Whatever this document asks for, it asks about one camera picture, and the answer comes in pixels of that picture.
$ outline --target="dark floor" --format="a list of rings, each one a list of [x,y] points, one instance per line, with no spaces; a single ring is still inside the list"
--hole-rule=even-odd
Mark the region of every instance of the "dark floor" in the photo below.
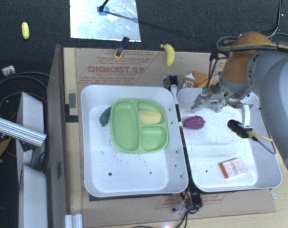
[[[275,27],[279,0],[136,0],[142,42],[128,49],[159,50],[169,43],[177,51],[210,52],[222,36],[254,30],[270,35]],[[30,39],[21,37],[26,21]],[[17,72],[49,74],[56,44],[63,47],[116,48],[117,42],[70,38],[69,0],[0,0],[0,69],[13,64]],[[288,0],[283,0],[280,31],[288,33]],[[9,94],[31,91],[45,97],[30,80],[12,80],[0,89],[0,101]],[[18,98],[4,104],[10,118]],[[8,150],[15,152],[13,143]],[[5,153],[0,163],[0,228],[18,226],[16,160]]]

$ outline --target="can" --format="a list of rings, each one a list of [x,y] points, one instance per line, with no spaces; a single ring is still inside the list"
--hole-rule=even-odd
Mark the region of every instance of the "can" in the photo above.
[[[13,74],[16,73],[15,72],[15,67],[13,65],[3,67],[1,69],[1,72],[2,72],[2,75],[4,75],[5,77],[8,77],[8,76],[13,75]]]

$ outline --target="green plate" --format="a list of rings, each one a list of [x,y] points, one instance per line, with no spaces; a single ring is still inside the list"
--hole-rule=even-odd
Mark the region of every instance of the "green plate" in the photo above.
[[[161,113],[157,124],[144,124],[140,110]],[[142,99],[121,99],[111,108],[111,135],[115,146],[125,152],[160,151],[168,144],[168,125],[164,109],[156,102]]]

